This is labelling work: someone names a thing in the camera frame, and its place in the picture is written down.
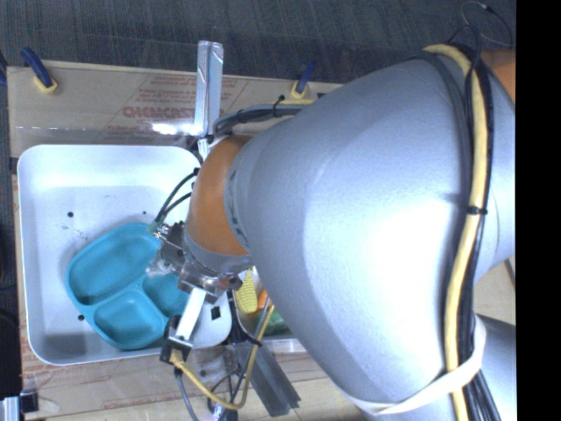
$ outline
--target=wire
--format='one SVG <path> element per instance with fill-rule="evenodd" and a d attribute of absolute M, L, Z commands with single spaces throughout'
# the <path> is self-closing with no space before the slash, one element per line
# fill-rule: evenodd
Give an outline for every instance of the wire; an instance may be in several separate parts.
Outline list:
<path fill-rule="evenodd" d="M 175 209 L 177 206 L 179 206 L 181 203 L 183 203 L 186 199 L 190 197 L 191 197 L 191 192 L 187 193 L 186 195 L 183 195 L 181 198 L 174 201 L 171 205 L 167 207 L 166 211 L 164 212 L 164 215 L 167 217 L 167 215 L 169 215 L 169 212 L 171 212 L 173 209 Z"/>
<path fill-rule="evenodd" d="M 486 172 L 486 191 L 484 195 L 484 207 L 487 206 L 489 199 L 489 190 L 491 186 L 491 165 L 493 163 L 494 152 L 494 102 L 491 90 L 491 83 L 489 80 L 490 71 L 480 61 L 480 42 L 479 48 L 476 48 L 475 53 L 468 51 L 467 47 L 458 47 L 464 51 L 465 54 L 471 55 L 472 69 L 477 71 L 481 91 L 485 100 L 486 109 L 486 125 L 487 125 L 487 172 Z M 475 324 L 473 312 L 473 285 L 475 272 L 479 260 L 479 252 L 483 239 L 483 231 L 485 226 L 485 219 L 483 218 L 479 224 L 479 231 L 475 240 L 472 256 L 470 258 L 469 266 L 466 270 L 465 282 L 462 288 L 461 305 L 458 314 L 459 332 L 458 332 L 458 353 L 461 361 L 467 360 L 473 351 L 473 329 Z M 494 403 L 493 397 L 487 387 L 483 371 L 480 370 L 474 379 L 464 387 L 464 393 L 471 403 L 470 413 L 473 419 L 484 419 L 489 421 L 497 421 L 501 419 L 497 407 Z"/>
<path fill-rule="evenodd" d="M 164 219 L 166 218 L 166 214 L 169 213 L 169 211 L 171 211 L 173 208 L 176 207 L 177 204 L 172 204 L 171 209 L 168 208 L 167 206 L 171 203 L 171 201 L 174 199 L 174 196 L 177 192 L 179 192 L 180 188 L 183 187 L 183 185 L 185 185 L 185 183 L 192 179 L 195 178 L 198 173 L 199 173 L 200 168 L 195 168 L 195 170 L 193 170 L 193 173 L 190 173 L 189 175 L 185 176 L 176 186 L 175 188 L 172 190 L 172 193 L 169 194 L 169 196 L 167 197 L 166 201 L 162 204 L 160 212 L 158 212 L 158 215 L 156 216 L 154 222 L 156 222 L 157 224 L 161 223 L 162 221 L 164 221 Z"/>
<path fill-rule="evenodd" d="M 271 303 L 271 297 L 267 294 L 267 297 L 266 297 L 266 300 L 265 300 L 265 304 L 263 305 L 263 308 L 269 307 L 269 304 L 270 304 L 270 303 Z M 257 325 L 255 326 L 255 331 L 254 331 L 254 337 L 255 337 L 255 338 L 257 338 L 257 337 L 259 336 L 259 332 L 261 331 L 261 328 L 262 328 L 263 325 L 265 326 L 265 328 L 263 328 L 263 329 L 264 329 L 263 332 L 265 332 L 266 324 L 267 324 L 268 321 L 269 321 L 269 318 L 268 318 L 266 315 L 267 315 L 266 310 L 263 310 L 263 311 L 261 312 L 261 316 L 259 317 L 259 320 L 258 320 L 258 322 L 257 322 Z M 242 368 L 241 375 L 244 375 L 245 372 L 247 371 L 247 368 L 248 368 L 248 366 L 249 366 L 249 358 L 250 358 L 250 357 L 251 357 L 251 354 L 250 354 L 250 356 L 247 358 L 247 360 L 245 361 L 244 367 Z M 241 384 L 242 384 L 242 380 L 239 379 L 238 382 L 237 382 L 237 384 L 236 384 L 236 388 L 234 389 L 234 392 L 233 392 L 233 394 L 231 395 L 231 400 L 230 400 L 231 403 L 234 402 L 234 398 L 235 398 L 236 395 L 238 394 L 238 392 L 239 392 L 239 387 L 241 386 Z M 224 411 L 224 412 L 222 413 L 222 415 L 220 416 L 220 418 L 219 418 L 217 421 L 222 421 L 222 419 L 224 418 L 225 414 L 226 414 L 226 411 Z"/>
<path fill-rule="evenodd" d="M 492 14 L 494 16 L 496 16 L 500 22 L 505 26 L 505 28 L 507 28 L 508 31 L 508 43 L 506 42 L 501 42 L 499 40 L 490 38 L 488 36 L 486 36 L 485 34 L 481 34 L 481 38 L 488 40 L 489 42 L 493 42 L 494 44 L 497 44 L 499 46 L 505 46 L 506 48 L 513 48 L 515 46 L 514 41 L 513 41 L 513 36 L 512 36 L 512 32 L 510 30 L 510 27 L 507 24 L 507 21 L 497 12 L 495 11 L 493 8 L 491 8 L 489 5 L 487 4 L 483 4 L 482 2 L 477 2 L 475 0 L 469 0 L 467 2 L 464 2 L 462 4 L 462 8 L 460 10 L 461 14 L 462 14 L 462 19 L 464 20 L 466 25 L 472 26 L 472 24 L 470 23 L 470 21 L 467 19 L 467 16 L 465 15 L 465 7 L 468 4 L 474 4 L 479 6 L 483 11 L 488 12 L 489 14 Z"/>
<path fill-rule="evenodd" d="M 248 122 L 264 122 L 271 118 L 281 118 L 285 116 L 294 116 L 307 104 L 298 101 L 298 104 L 292 104 L 292 101 L 278 100 L 272 104 L 258 104 L 238 112 L 231 112 L 217 119 L 214 123 L 213 133 L 215 136 L 225 134 L 231 128 L 238 124 Z"/>
<path fill-rule="evenodd" d="M 266 325 L 267 325 L 271 315 L 273 314 L 273 310 L 274 310 L 274 304 L 271 304 L 269 306 L 267 312 L 266 312 L 265 322 L 263 323 L 263 325 L 261 326 L 261 329 L 259 330 L 259 333 L 258 333 L 258 336 L 257 336 L 257 341 L 258 342 L 260 342 L 261 339 L 263 338 L 263 335 L 265 333 Z M 192 381 L 192 383 L 194 383 L 194 385 L 199 390 L 202 391 L 202 393 L 206 397 L 210 398 L 215 403 L 219 403 L 225 409 L 239 410 L 244 406 L 245 401 L 247 399 L 247 393 L 248 393 L 248 390 L 249 390 L 249 384 L 250 384 L 251 375 L 252 375 L 252 371 L 253 371 L 253 364 L 255 363 L 255 357 L 257 356 L 258 348 L 259 348 L 259 344 L 255 344 L 252 347 L 252 351 L 251 351 L 251 354 L 250 354 L 248 367 L 247 367 L 247 374 L 245 376 L 244 390 L 242 392 L 242 397 L 241 397 L 241 399 L 238 403 L 234 403 L 234 402 L 230 403 L 230 402 L 218 397 L 214 393 L 212 393 L 212 391 L 210 391 L 204 385 L 204 383 L 202 383 L 199 380 L 199 378 L 195 375 L 195 373 L 193 373 L 193 371 L 191 371 L 191 369 L 187 366 L 185 361 L 183 361 L 181 351 L 179 351 L 177 349 L 172 350 L 171 357 L 170 357 L 170 362 L 175 367 L 179 368 L 183 372 L 183 374 L 185 374 Z"/>
<path fill-rule="evenodd" d="M 425 48 L 434 54 L 441 54 L 454 60 L 465 78 L 470 77 L 469 83 L 472 92 L 472 118 L 473 118 L 473 173 L 472 185 L 469 195 L 469 207 L 461 232 L 458 250 L 452 266 L 451 277 L 446 292 L 446 303 L 444 309 L 444 350 L 446 368 L 448 371 L 456 369 L 459 365 L 458 357 L 458 313 L 461 293 L 464 284 L 466 270 L 472 256 L 472 249 L 478 235 L 479 224 L 482 219 L 482 211 L 485 206 L 486 175 L 487 175 L 487 138 L 486 112 L 479 78 L 473 73 L 471 62 L 456 47 L 447 45 L 435 45 Z M 469 421 L 469 415 L 462 390 L 452 392 L 452 402 L 458 421 Z"/>
<path fill-rule="evenodd" d="M 179 386 L 179 391 L 181 392 L 181 396 L 183 397 L 183 402 L 187 407 L 187 411 L 189 412 L 189 415 L 191 416 L 191 419 L 193 421 L 199 421 L 199 418 L 196 416 L 195 411 L 193 410 L 193 406 L 189 401 L 189 396 L 187 395 L 187 391 L 185 390 L 185 385 L 183 385 L 183 375 L 180 369 L 176 368 L 175 371 L 177 371 L 175 373 L 175 379 L 177 380 L 177 385 Z"/>
<path fill-rule="evenodd" d="M 222 379 L 220 379 L 220 381 L 218 381 L 214 387 L 212 387 L 212 389 L 210 389 L 210 391 L 212 391 L 213 393 L 215 392 L 215 390 L 226 380 L 228 379 L 228 390 L 230 392 L 230 399 L 233 400 L 233 398 L 236 397 L 236 393 L 234 392 L 234 388 L 231 386 L 231 377 L 233 375 L 236 375 L 238 377 L 238 382 L 241 383 L 242 381 L 242 376 L 244 375 L 244 370 L 242 370 L 242 368 L 239 366 L 236 369 L 234 369 L 231 373 L 229 373 L 228 375 L 226 375 L 225 377 L 223 377 Z M 214 412 L 214 407 L 212 406 L 212 399 L 207 397 L 207 407 L 209 408 L 210 413 Z"/>

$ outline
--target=gray robot arm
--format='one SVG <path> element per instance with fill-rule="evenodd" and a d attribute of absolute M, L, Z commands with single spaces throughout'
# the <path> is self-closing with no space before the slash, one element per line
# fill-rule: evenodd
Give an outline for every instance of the gray robot arm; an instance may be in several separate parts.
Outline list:
<path fill-rule="evenodd" d="M 441 61 L 462 89 L 458 68 Z M 515 109 L 498 81 L 491 88 L 495 153 L 475 281 L 515 250 Z M 296 337 L 355 398 L 399 402 L 444 371 L 444 293 L 469 192 L 457 117 L 435 68 L 407 61 L 261 133 L 230 168 L 231 230 Z M 502 419 L 516 419 L 515 330 L 484 321 L 483 371 Z M 389 418 L 455 417 L 445 396 Z"/>

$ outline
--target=white sink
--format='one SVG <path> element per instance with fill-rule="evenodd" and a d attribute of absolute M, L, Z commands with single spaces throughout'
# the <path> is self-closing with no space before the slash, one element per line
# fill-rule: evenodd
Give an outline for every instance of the white sink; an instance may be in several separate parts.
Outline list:
<path fill-rule="evenodd" d="M 25 303 L 29 342 L 39 358 L 70 365 L 160 351 L 158 344 L 122 351 L 106 342 L 72 303 L 65 273 L 71 259 L 106 232 L 151 223 L 196 167 L 196 157 L 175 146 L 43 145 L 24 152 L 18 185 Z M 184 220 L 187 209 L 187 202 L 180 205 L 167 222 Z"/>

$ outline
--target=blue clamp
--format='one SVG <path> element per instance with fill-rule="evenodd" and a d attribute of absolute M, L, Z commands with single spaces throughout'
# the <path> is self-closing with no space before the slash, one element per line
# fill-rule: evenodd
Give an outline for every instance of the blue clamp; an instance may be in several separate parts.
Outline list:
<path fill-rule="evenodd" d="M 35 73 L 34 81 L 41 92 L 46 94 L 53 92 L 57 88 L 58 84 L 46 71 L 45 65 L 43 64 L 43 61 L 41 61 L 40 57 L 38 57 L 38 55 L 28 46 L 22 48 L 19 53 L 22 58 L 24 58 L 25 63 L 31 67 Z"/>
<path fill-rule="evenodd" d="M 302 77 L 294 83 L 292 89 L 290 90 L 290 94 L 300 100 L 304 97 L 306 93 L 306 86 L 308 85 L 309 80 L 311 79 L 312 75 L 314 74 L 314 70 L 316 69 L 316 63 L 314 61 L 310 62 L 304 70 Z"/>

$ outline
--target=gray carpet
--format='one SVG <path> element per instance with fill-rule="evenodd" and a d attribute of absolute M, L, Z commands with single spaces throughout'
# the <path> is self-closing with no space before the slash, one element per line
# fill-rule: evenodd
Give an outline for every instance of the gray carpet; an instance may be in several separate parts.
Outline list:
<path fill-rule="evenodd" d="M 485 48 L 515 46 L 516 0 L 0 0 L 0 48 L 13 65 L 23 65 L 18 52 L 29 46 L 51 60 L 192 71 L 196 44 L 208 39 L 224 44 L 226 74 L 294 79 L 313 60 L 314 80 L 348 82 L 447 41 L 468 1 L 504 20 L 465 7 L 470 22 L 501 43 Z M 456 41 L 473 45 L 467 30 Z M 0 88 L 0 309 L 7 315 L 17 313 L 10 176 Z M 2 397 L 18 391 L 18 355 L 7 357 L 17 349 L 15 330 L 0 321 Z"/>

